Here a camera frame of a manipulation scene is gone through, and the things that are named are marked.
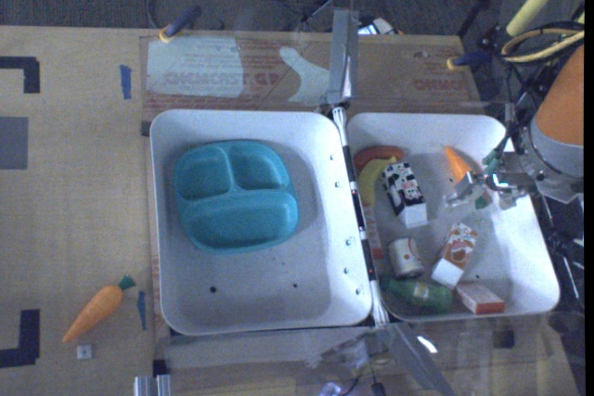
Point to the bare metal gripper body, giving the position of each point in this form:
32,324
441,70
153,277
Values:
520,174

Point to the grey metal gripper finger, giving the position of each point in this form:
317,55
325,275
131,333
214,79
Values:
464,200
471,184

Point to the orange toy carrot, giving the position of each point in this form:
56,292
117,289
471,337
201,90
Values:
95,310
455,162

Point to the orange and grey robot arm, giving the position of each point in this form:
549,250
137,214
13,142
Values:
561,106

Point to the orange and white carton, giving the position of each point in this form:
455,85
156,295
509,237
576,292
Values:
457,252

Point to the black and white cow carton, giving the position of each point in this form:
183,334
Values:
404,192

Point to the white plastic tray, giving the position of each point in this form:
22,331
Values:
515,255
278,292

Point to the small white and orange can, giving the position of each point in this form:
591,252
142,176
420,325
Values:
405,257

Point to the yellow banana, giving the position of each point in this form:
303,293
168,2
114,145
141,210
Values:
369,181

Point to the red toy sausage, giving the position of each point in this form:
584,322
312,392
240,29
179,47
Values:
378,151

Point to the green bottle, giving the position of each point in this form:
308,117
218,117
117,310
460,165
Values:
420,293

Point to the brown cardboard board red print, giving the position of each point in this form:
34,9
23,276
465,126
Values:
404,74

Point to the blue divided plate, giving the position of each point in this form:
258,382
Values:
232,208

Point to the small white square block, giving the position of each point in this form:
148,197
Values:
84,352

